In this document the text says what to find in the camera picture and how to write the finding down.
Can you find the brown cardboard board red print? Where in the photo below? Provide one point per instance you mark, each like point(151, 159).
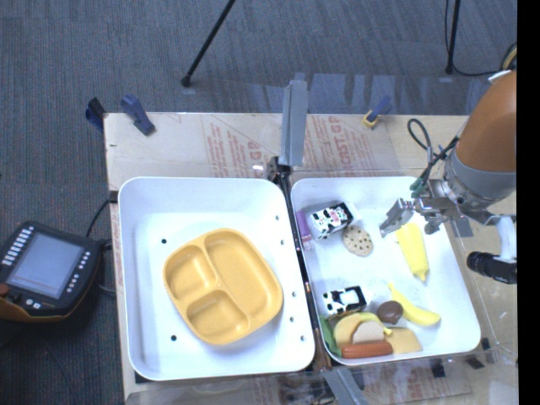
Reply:
point(177, 150)

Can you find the cow print carton pink spots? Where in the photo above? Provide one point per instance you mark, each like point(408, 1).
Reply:
point(333, 219)

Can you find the yellow squeeze bottle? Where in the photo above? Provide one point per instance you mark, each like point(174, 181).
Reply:
point(413, 247)

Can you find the tan bread slice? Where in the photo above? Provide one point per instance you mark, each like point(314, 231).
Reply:
point(368, 333)

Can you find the white plastic tray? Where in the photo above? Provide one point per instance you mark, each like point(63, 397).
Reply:
point(152, 352)
point(363, 277)

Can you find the yellow cheese slice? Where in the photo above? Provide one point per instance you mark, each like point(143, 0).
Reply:
point(406, 341)

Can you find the thin black and white rod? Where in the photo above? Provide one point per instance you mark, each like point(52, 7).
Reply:
point(300, 264)

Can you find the green lettuce leaf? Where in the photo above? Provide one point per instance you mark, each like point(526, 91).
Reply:
point(329, 338)

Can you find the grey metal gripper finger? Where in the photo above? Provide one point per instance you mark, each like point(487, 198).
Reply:
point(395, 219)
point(434, 225)

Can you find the yellow divided plate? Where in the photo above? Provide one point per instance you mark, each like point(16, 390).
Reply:
point(236, 268)

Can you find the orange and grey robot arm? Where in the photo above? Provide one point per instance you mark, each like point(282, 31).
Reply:
point(489, 133)

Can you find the black cylinder on white bracket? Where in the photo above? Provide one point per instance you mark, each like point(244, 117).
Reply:
point(493, 265)

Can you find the yellow bun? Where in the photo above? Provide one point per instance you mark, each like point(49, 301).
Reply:
point(345, 327)

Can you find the black and white cow carton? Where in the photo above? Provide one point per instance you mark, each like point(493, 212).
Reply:
point(343, 301)

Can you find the brown doughnut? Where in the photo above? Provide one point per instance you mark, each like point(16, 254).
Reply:
point(389, 311)

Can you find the yellow banana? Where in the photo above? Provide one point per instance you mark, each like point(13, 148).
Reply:
point(417, 312)

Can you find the tan chocolate chip biscuit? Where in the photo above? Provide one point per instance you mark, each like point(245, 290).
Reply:
point(358, 241)

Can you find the orange sausage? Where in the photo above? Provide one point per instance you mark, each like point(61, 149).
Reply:
point(366, 349)

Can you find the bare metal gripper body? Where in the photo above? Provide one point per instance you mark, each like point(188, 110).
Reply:
point(447, 205)

